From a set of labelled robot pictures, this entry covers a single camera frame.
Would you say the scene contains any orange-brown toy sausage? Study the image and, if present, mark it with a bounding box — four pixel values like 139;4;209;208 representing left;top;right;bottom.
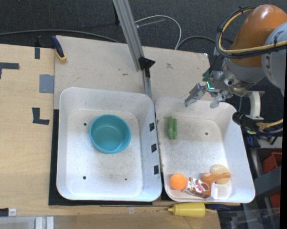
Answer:
200;171;231;190

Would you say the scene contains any orange ball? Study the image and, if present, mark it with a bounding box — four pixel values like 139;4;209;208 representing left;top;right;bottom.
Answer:
169;173;188;192

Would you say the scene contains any black cylinder on white bracket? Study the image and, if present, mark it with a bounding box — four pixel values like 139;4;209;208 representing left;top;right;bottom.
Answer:
231;91;266;132

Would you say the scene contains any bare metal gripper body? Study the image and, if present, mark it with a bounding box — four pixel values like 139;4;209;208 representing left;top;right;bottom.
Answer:
205;70;253;98

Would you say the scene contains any brown and white carton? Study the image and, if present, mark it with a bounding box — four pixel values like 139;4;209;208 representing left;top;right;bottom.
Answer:
182;176;213;200

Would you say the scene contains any white plastic tray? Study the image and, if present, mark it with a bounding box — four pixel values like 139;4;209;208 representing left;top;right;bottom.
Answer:
55;86;167;204
150;96;260;206

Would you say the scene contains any teal bowl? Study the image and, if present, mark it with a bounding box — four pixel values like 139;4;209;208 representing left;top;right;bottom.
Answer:
88;113;132;155

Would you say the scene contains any yellow mustard bottle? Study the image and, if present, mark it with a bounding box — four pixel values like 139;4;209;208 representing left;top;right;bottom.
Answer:
167;201;214;219

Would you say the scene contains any beige toy bread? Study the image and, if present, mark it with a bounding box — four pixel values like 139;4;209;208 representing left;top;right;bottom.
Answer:
209;164;230;185

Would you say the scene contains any white block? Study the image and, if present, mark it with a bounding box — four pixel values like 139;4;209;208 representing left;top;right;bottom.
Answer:
210;183;220;200

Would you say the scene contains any pale wooden board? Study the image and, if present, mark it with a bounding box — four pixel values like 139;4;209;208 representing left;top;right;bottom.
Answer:
48;35;248;218

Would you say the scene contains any green toy asparagus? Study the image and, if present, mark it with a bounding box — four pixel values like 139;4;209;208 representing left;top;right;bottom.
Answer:
166;116;179;141

